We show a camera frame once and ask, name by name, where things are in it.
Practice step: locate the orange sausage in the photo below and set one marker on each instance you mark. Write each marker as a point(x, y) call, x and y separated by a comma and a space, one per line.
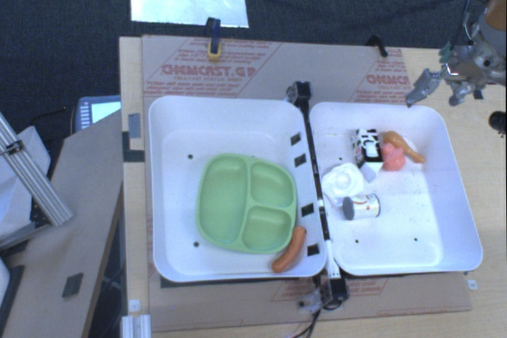
point(291, 249)

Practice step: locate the brown cardboard board red print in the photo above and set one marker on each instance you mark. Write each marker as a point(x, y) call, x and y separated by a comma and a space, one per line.
point(253, 67)

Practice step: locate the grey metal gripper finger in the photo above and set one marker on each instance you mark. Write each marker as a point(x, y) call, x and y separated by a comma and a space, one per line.
point(460, 94)
point(424, 85)

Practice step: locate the green divided plate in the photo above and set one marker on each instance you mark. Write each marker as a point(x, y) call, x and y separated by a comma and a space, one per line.
point(226, 202)

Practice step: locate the white can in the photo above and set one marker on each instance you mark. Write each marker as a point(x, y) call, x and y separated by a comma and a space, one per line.
point(366, 206)

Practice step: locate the black and white carton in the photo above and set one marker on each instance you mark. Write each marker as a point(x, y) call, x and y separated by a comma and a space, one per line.
point(366, 144)

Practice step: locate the pink toy figure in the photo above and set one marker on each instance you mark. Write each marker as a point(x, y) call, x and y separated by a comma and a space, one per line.
point(392, 159)

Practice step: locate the black cylinder on white bracket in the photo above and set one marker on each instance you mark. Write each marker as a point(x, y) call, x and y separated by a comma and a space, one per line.
point(499, 119)

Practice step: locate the thin black and white rod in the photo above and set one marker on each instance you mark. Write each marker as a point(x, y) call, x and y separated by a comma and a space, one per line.
point(315, 174)

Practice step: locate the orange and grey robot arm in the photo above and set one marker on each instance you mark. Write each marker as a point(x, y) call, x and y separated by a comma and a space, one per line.
point(497, 8)

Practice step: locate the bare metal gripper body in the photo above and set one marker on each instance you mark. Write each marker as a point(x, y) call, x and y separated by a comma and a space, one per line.
point(474, 68)

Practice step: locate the orange chicken drumstick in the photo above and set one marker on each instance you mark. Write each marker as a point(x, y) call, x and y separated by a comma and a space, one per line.
point(398, 139)

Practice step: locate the white plastic tray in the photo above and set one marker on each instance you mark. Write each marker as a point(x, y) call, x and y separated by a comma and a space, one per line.
point(178, 186)
point(412, 225)

